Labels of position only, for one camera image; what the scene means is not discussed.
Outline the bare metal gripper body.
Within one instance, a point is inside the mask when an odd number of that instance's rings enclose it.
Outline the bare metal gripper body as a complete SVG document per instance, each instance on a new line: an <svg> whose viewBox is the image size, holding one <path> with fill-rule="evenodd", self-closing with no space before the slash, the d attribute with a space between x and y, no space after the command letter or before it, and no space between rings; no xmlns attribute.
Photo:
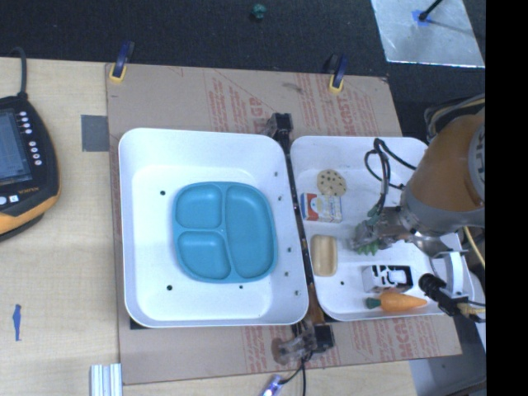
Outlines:
<svg viewBox="0 0 528 396"><path fill-rule="evenodd" d="M373 234L368 252L372 254L377 252L375 241L385 237L394 238L397 242L411 243L429 257L452 250L452 246L442 241L442 234L424 229L415 217L399 206L376 210L368 218L368 224L372 227Z"/></svg>

